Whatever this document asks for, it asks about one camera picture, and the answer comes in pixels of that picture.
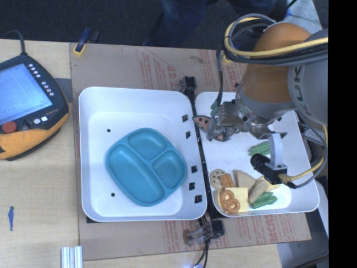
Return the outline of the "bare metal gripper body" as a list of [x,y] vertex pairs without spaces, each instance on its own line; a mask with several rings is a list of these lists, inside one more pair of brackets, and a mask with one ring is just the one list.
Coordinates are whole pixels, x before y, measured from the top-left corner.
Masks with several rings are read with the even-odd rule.
[[221,134],[223,127],[237,128],[236,134],[250,133],[256,139],[268,139],[275,133],[268,128],[272,121],[253,114],[247,107],[241,107],[239,102],[223,102],[219,107],[216,123]]

